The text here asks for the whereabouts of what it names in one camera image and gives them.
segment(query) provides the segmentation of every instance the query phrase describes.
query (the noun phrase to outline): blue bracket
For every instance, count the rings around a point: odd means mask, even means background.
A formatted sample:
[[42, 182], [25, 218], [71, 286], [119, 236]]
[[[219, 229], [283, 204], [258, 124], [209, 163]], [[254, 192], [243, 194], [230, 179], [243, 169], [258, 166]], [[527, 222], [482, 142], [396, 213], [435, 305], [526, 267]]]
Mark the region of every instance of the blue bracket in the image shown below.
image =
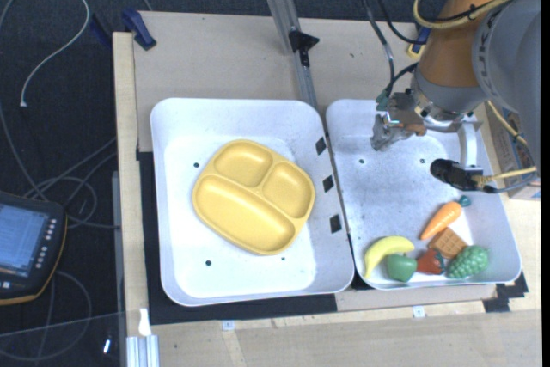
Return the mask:
[[122, 21], [130, 31], [136, 33], [134, 40], [145, 51], [148, 51], [156, 45], [156, 40], [151, 37], [151, 34], [149, 34], [149, 31], [145, 26], [144, 19], [135, 9], [124, 9], [124, 11], [122, 11]]

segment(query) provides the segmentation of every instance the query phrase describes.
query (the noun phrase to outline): yellow banana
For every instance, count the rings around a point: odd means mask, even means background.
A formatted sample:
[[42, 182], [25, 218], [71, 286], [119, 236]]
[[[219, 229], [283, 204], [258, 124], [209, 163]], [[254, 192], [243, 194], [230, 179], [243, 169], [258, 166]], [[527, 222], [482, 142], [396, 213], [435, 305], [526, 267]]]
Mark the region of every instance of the yellow banana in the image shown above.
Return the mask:
[[376, 241], [364, 254], [365, 274], [370, 277], [372, 270], [388, 254], [408, 253], [414, 250], [414, 244], [402, 235], [389, 235]]

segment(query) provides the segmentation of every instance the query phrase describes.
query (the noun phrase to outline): toy food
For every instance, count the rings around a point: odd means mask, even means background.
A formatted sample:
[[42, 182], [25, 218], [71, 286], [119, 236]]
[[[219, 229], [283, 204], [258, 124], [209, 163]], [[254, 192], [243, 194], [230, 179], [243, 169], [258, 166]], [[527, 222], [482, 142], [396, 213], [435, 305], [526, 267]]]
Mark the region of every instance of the toy food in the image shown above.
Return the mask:
[[420, 240], [426, 240], [433, 237], [439, 231], [443, 231], [451, 225], [462, 213], [462, 207], [468, 206], [471, 201], [466, 196], [462, 196], [458, 202], [454, 200], [444, 204], [431, 218], [428, 225], [420, 235]]
[[454, 259], [467, 245], [451, 228], [445, 228], [431, 239], [428, 248], [436, 249], [445, 259]]
[[388, 275], [399, 281], [409, 281], [417, 268], [417, 262], [403, 254], [391, 254], [386, 258]]
[[487, 249], [471, 245], [465, 247], [456, 258], [450, 262], [447, 277], [466, 278], [484, 271], [489, 266]]
[[389, 254], [408, 253], [414, 250], [414, 244], [401, 235], [389, 235], [378, 239], [367, 249], [364, 254], [365, 274], [364, 277], [370, 277], [372, 270]]
[[424, 274], [440, 275], [445, 271], [445, 262], [441, 252], [436, 249], [428, 249], [417, 259], [416, 272]]

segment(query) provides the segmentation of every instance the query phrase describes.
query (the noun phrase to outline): wooden table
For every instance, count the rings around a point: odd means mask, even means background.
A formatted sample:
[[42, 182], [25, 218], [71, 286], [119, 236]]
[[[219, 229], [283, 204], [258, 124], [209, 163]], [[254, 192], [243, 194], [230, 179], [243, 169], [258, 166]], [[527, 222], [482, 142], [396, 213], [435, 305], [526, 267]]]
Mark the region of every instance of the wooden table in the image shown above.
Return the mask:
[[[153, 50], [144, 51], [129, 33], [113, 36], [129, 336], [138, 335], [138, 310], [148, 307], [136, 150], [152, 149], [152, 107], [170, 96], [297, 99], [293, 62], [278, 49], [271, 17], [143, 12], [143, 18], [158, 41]], [[369, 25], [301, 24], [321, 39], [309, 54], [320, 114], [338, 99], [375, 99], [388, 82], [388, 63]], [[397, 26], [414, 33], [412, 24]], [[381, 27], [398, 69], [410, 64], [403, 43]], [[482, 107], [476, 116], [485, 119]], [[487, 124], [481, 130], [498, 171]], [[511, 312], [486, 313], [483, 300], [497, 295], [493, 284], [348, 289], [336, 294], [332, 314], [236, 321], [230, 330], [220, 321], [154, 326], [162, 366], [541, 365], [541, 204], [495, 197], [504, 201], [529, 287], [525, 297], [511, 298]]]

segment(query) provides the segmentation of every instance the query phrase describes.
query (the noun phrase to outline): toy carrot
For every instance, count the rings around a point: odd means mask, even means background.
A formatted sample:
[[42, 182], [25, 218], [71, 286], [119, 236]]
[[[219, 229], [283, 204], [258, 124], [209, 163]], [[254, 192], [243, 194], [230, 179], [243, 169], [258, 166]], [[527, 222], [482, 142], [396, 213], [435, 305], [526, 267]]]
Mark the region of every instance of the toy carrot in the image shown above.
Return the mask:
[[462, 207], [468, 206], [471, 203], [470, 199], [466, 196], [462, 196], [458, 202], [454, 200], [447, 202], [437, 211], [435, 216], [431, 218], [420, 236], [420, 240], [429, 239], [439, 231], [443, 231], [461, 215]]

